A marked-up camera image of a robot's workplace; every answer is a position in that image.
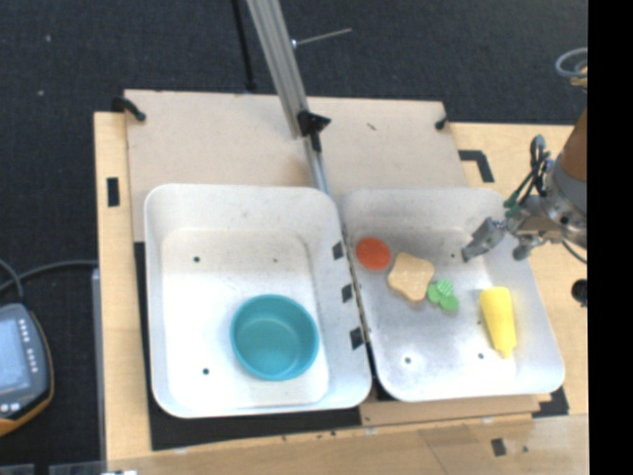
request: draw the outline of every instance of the blue bowl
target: blue bowl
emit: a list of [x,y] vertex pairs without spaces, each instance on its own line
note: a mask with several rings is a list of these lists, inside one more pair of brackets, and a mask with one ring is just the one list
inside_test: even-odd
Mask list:
[[289,380],[315,362],[317,324],[303,306],[288,297],[257,296],[235,312],[230,344],[249,373],[264,380]]

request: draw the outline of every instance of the white sink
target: white sink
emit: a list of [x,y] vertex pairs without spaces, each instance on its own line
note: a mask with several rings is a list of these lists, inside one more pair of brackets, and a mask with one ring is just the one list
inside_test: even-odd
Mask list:
[[[360,317],[333,201],[312,188],[168,184],[145,200],[151,386],[181,418],[351,408],[371,388]],[[283,382],[233,355],[235,310],[281,294],[314,317],[320,349]]]
[[[342,202],[350,248],[380,238],[392,256],[405,251],[431,261],[434,280],[452,282],[460,301],[444,311],[428,299],[412,303],[387,283],[390,268],[365,268],[352,252],[361,305],[378,379],[401,401],[546,394],[563,383],[565,368],[527,260],[516,261],[511,236],[464,262],[461,248],[488,216],[503,218],[502,197],[488,189],[366,189]],[[494,350],[479,294],[510,290],[517,347]]]

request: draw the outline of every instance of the black carpet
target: black carpet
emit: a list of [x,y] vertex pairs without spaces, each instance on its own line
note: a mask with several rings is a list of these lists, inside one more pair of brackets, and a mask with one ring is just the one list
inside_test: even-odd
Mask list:
[[[245,16],[257,91],[273,93]],[[459,122],[573,123],[554,71],[588,45],[588,0],[281,0],[309,95],[443,101]],[[97,256],[92,114],[127,88],[241,92],[229,0],[0,0],[0,258],[22,272]],[[8,276],[0,273],[0,281]],[[0,438],[0,466],[99,457],[90,272],[26,283],[56,395]],[[0,296],[15,299],[14,291]]]

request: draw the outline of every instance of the yellow toy corn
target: yellow toy corn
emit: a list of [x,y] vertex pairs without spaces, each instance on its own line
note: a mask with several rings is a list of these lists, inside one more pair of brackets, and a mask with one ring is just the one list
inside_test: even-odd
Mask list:
[[516,347],[516,330],[510,291],[505,287],[491,287],[479,296],[493,346],[503,357],[509,358]]

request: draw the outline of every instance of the handheld device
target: handheld device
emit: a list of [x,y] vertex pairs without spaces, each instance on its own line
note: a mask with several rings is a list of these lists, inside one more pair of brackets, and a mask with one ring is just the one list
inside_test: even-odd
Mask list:
[[44,410],[53,387],[50,352],[37,319],[20,303],[0,307],[0,436]]

